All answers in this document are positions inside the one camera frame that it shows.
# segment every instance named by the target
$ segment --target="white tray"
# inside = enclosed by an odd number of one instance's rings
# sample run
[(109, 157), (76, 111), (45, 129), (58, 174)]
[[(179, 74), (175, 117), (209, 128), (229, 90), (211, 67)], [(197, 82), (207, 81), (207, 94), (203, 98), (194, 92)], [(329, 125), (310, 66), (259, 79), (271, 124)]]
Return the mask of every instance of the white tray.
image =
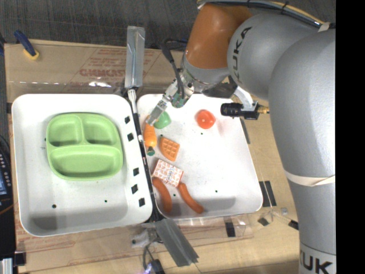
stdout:
[[(162, 95), (144, 95), (137, 102), (140, 124), (151, 113)], [(159, 210), (173, 219), (198, 217), (232, 216), (252, 213), (261, 208), (262, 192), (253, 166), (252, 157), (238, 118), (220, 114), (222, 103), (227, 99), (208, 98), (193, 94), (182, 108), (168, 106), (166, 112), (172, 123), (157, 136), (180, 144), (175, 162), (166, 159), (156, 147), (154, 156), (148, 156), (148, 164), (153, 172), (158, 159), (162, 159), (184, 171), (181, 181), (191, 196), (204, 206), (205, 211), (197, 214), (180, 198), (176, 188), (167, 185), (173, 201), (170, 213), (163, 211), (158, 192), (155, 190)], [(195, 115), (200, 110), (208, 110), (216, 117), (214, 126), (208, 130), (198, 126)]]
[[(48, 163), (46, 129), (56, 115), (94, 112), (111, 119), (122, 141), (123, 167), (113, 177), (71, 181)], [(145, 222), (152, 213), (142, 155), (129, 103), (117, 95), (27, 94), (12, 107), (20, 220), (35, 236), (122, 227)], [(137, 185), (133, 194), (131, 187)]]

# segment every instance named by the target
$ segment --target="kuka logo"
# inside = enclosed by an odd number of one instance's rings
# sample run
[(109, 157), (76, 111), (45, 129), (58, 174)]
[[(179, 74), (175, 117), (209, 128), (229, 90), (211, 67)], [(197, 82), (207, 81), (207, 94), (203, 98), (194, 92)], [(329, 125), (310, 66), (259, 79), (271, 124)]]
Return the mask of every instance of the kuka logo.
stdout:
[(237, 55), (240, 52), (239, 48), (242, 45), (242, 42), (244, 41), (245, 35), (246, 33), (251, 29), (252, 27), (247, 27), (246, 29), (242, 30), (241, 32), (241, 38), (242, 39), (238, 39), (236, 41), (236, 48), (234, 48), (233, 50), (233, 70), (234, 70), (234, 74), (237, 77), (237, 79), (240, 78), (240, 74), (238, 73), (238, 58)]
[(328, 272), (326, 268), (332, 265), (332, 262), (321, 262), (318, 258), (311, 255), (308, 257), (306, 256), (306, 253), (302, 250), (299, 261), (301, 263), (301, 266), (306, 268), (308, 271), (314, 271), (314, 273), (316, 274), (330, 274), (330, 272)]

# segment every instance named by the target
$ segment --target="orange waffle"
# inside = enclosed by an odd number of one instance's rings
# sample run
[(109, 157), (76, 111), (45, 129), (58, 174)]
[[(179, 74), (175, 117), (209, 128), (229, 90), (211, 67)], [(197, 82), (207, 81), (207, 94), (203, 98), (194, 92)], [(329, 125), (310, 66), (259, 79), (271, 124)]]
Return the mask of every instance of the orange waffle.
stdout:
[(164, 157), (166, 157), (168, 160), (171, 160), (172, 162), (176, 160), (180, 144), (165, 137), (161, 137), (159, 147)]

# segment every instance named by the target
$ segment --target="toy sausage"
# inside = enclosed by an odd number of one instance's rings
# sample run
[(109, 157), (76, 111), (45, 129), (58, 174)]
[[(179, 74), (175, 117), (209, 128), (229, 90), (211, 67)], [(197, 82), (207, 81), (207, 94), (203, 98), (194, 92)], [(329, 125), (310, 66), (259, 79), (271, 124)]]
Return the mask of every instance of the toy sausage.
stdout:
[(195, 212), (201, 214), (204, 211), (204, 207), (198, 202), (196, 202), (189, 194), (188, 188), (182, 182), (180, 182), (179, 186), (177, 187), (179, 190), (180, 196), (184, 200), (184, 202)]
[(164, 211), (170, 213), (172, 210), (172, 199), (169, 193), (169, 190), (166, 188), (165, 184), (161, 181), (161, 179), (153, 177), (152, 184), (158, 190), (162, 204), (164, 206)]

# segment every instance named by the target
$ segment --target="screen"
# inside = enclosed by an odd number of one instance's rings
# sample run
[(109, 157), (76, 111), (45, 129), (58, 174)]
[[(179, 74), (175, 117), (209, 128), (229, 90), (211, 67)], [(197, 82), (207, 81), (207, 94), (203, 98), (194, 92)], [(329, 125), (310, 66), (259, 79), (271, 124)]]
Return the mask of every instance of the screen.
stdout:
[(0, 170), (0, 195), (6, 194), (5, 179)]

